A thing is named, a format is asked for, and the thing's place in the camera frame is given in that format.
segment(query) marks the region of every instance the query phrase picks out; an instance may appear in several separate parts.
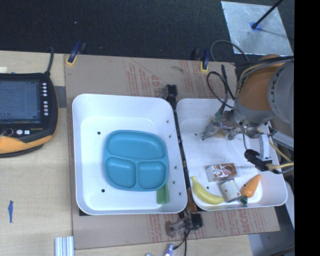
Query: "light wood surface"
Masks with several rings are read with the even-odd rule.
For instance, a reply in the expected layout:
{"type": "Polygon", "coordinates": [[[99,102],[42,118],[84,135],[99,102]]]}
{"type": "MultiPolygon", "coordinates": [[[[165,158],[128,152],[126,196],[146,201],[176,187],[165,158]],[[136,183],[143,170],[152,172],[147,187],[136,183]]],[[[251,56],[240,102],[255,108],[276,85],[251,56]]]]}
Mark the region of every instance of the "light wood surface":
{"type": "MultiPolygon", "coordinates": [[[[51,80],[65,86],[64,54],[55,54],[51,80]]],[[[43,73],[49,53],[0,51],[8,73],[43,73]]],[[[59,109],[55,137],[32,153],[0,158],[0,256],[53,256],[56,237],[73,235],[67,113],[59,109]],[[8,206],[13,202],[12,222],[8,206]]],[[[167,243],[76,250],[75,256],[162,256],[167,243]]],[[[184,245],[174,251],[184,255],[184,245]]],[[[247,235],[187,241],[188,256],[250,256],[247,235]]]]}

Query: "banana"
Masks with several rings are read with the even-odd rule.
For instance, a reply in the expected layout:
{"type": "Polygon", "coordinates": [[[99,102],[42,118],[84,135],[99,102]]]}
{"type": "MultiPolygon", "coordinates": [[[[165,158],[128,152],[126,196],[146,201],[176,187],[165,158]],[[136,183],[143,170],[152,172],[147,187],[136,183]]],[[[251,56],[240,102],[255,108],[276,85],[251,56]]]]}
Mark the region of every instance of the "banana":
{"type": "Polygon", "coordinates": [[[225,199],[221,196],[214,195],[209,193],[204,189],[203,186],[197,181],[195,176],[191,177],[192,179],[192,191],[195,195],[202,201],[210,204],[210,205],[218,205],[221,204],[225,199]]]}

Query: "cardboard sheet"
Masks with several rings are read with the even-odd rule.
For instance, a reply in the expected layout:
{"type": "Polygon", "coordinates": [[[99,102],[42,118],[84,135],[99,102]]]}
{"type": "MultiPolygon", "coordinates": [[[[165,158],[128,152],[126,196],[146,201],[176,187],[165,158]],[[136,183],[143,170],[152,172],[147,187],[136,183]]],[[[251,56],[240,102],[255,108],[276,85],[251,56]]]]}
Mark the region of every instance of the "cardboard sheet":
{"type": "MultiPolygon", "coordinates": [[[[178,214],[126,214],[91,216],[81,213],[76,202],[73,147],[72,102],[80,94],[108,94],[158,97],[165,85],[177,85],[177,100],[215,98],[207,86],[207,74],[200,61],[167,60],[113,56],[78,55],[74,66],[65,65],[67,124],[72,198],[72,225],[76,250],[99,247],[181,241],[182,235],[170,237],[165,226],[180,220],[178,214]]],[[[235,92],[234,65],[209,62],[209,72],[221,74],[224,65],[229,86],[235,92]]],[[[214,92],[223,97],[220,78],[211,75],[214,92]]],[[[188,239],[279,231],[274,207],[202,211],[203,227],[188,239]]]]}

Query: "white plastic tub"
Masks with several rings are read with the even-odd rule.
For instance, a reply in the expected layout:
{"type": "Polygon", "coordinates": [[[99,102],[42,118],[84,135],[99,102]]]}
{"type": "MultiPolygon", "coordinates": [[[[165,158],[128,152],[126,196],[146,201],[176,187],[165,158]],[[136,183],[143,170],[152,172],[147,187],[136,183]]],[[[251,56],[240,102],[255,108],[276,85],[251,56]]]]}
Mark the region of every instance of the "white plastic tub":
{"type": "MultiPolygon", "coordinates": [[[[261,174],[261,179],[253,197],[248,199],[247,206],[238,200],[233,202],[225,200],[218,205],[207,204],[192,192],[195,203],[205,211],[283,205],[288,196],[283,175],[274,174],[271,171],[261,172],[248,162],[244,157],[246,149],[242,134],[237,135],[233,140],[228,140],[227,136],[223,138],[213,136],[202,141],[201,133],[220,107],[221,103],[217,99],[182,99],[177,104],[176,112],[189,177],[196,176],[196,180],[207,188],[209,193],[221,197],[224,197],[220,188],[222,181],[209,182],[206,174],[207,166],[234,163],[239,173],[234,180],[240,190],[253,176],[261,174]]],[[[266,126],[261,127],[261,130],[268,132],[266,126]]],[[[245,142],[248,149],[259,151],[257,139],[246,137],[245,142]]],[[[271,146],[269,151],[273,159],[272,163],[278,165],[276,151],[271,146]]]]}
{"type": "Polygon", "coordinates": [[[75,188],[79,208],[89,215],[166,214],[183,211],[187,190],[171,105],[161,98],[81,94],[72,103],[75,188]],[[111,186],[104,172],[104,144],[117,130],[159,136],[168,154],[169,202],[157,204],[157,191],[111,186]]]}

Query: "can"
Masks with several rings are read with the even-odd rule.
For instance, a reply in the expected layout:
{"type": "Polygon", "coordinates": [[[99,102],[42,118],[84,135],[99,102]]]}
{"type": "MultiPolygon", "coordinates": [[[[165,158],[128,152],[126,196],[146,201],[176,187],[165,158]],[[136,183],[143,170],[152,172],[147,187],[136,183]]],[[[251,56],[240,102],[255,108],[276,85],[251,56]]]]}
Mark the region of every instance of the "can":
{"type": "Polygon", "coordinates": [[[228,203],[240,199],[241,193],[235,180],[229,179],[220,184],[222,192],[225,194],[228,203]]]}

